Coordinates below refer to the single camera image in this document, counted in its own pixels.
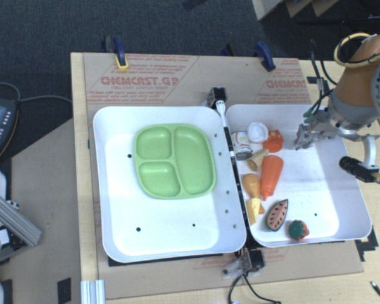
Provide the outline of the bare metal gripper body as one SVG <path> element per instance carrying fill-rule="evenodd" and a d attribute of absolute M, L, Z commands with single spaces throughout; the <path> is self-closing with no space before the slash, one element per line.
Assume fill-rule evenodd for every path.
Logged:
<path fill-rule="evenodd" d="M 303 114 L 305 125 L 305 138 L 308 135 L 318 136 L 318 141 L 333 139 L 340 136 L 349 141 L 359 142 L 367 138 L 358 131 L 363 127 L 343 117 L 336 110 L 318 110 L 315 113 L 307 111 Z"/>

